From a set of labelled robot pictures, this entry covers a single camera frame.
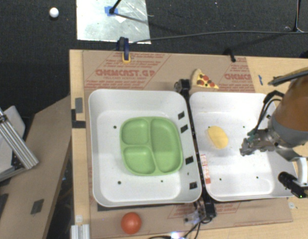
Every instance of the orange ball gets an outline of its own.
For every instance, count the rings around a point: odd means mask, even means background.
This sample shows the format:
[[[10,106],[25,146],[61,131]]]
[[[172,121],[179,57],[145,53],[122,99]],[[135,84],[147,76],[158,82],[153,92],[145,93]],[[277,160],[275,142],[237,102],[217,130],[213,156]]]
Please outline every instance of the orange ball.
[[[136,213],[126,213],[121,220],[123,231],[129,235],[137,233],[142,225],[142,220]]]

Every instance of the silver metal plate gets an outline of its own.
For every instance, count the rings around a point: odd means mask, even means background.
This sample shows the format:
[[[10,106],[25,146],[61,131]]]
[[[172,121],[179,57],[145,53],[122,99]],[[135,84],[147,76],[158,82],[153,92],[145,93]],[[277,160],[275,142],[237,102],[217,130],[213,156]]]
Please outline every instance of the silver metal plate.
[[[145,0],[122,0],[117,7],[117,14],[109,15],[106,7],[109,9],[116,1],[76,0],[77,39],[109,42],[116,42],[121,36],[130,42],[149,39]]]

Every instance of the toy pizza slice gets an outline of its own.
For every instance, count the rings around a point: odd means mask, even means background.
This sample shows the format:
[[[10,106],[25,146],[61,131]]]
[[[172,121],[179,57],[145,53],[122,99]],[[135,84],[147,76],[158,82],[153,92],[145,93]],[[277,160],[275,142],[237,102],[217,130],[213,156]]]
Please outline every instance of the toy pizza slice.
[[[218,89],[218,86],[207,75],[203,74],[200,69],[196,69],[193,73],[192,86]]]

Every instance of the green divided plate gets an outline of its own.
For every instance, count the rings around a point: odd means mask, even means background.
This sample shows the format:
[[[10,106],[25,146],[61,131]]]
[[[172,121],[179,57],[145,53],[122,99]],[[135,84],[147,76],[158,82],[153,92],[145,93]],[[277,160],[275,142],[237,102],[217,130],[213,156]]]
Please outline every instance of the green divided plate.
[[[120,141],[123,162],[136,175],[166,175],[178,171],[183,164],[179,134],[169,119],[128,119],[121,126]]]

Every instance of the cardboard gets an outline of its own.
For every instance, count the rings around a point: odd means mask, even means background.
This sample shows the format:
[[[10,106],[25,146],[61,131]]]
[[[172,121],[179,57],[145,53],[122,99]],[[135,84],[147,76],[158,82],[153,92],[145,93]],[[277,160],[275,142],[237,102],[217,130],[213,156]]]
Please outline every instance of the cardboard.
[[[266,94],[273,89],[285,92],[288,88],[287,84],[275,88],[267,86],[267,82],[272,80],[273,76],[278,76],[277,73],[282,75],[308,65],[308,60],[305,59],[236,57],[237,62],[233,63],[228,56],[141,52],[131,53],[131,58],[131,63],[124,64],[120,52],[70,51],[72,109],[76,108],[75,100],[82,99],[85,107],[83,112],[77,115],[86,122],[86,130],[77,128],[73,130],[73,134],[80,130],[81,136],[86,135],[86,146],[73,142],[74,158],[84,161],[81,173],[74,173],[74,179],[77,177],[77,180],[84,178],[84,182],[89,181],[89,194],[81,188],[85,185],[78,183],[77,186],[74,186],[74,195],[77,199],[74,203],[75,215],[76,218],[79,218],[76,224],[84,224],[84,221],[87,221],[86,224],[91,225],[91,238],[93,239],[127,236],[120,227],[120,221],[125,213],[132,211],[137,212],[143,221],[141,230],[135,236],[144,236],[137,238],[148,238],[148,235],[172,231],[188,231],[191,227],[184,224],[183,217],[193,211],[192,204],[118,210],[104,210],[98,207],[91,191],[91,146],[87,105],[88,97],[93,90],[98,88],[173,90],[175,82],[182,78],[189,79],[192,72],[200,68],[219,86],[219,90],[193,87],[191,93],[231,91]],[[308,144],[302,147],[303,149],[299,153],[308,155]],[[299,205],[307,206],[304,201],[299,202]],[[206,229],[286,223],[293,220],[286,199],[220,203],[216,205],[216,209],[217,217],[210,224],[201,226],[202,235],[221,235],[219,231],[224,231],[212,230],[204,234]],[[290,227],[290,225],[282,226],[284,229]]]
[[[8,194],[0,239],[46,238],[70,153],[70,118],[69,97],[35,115],[26,144],[39,164],[0,187]]]

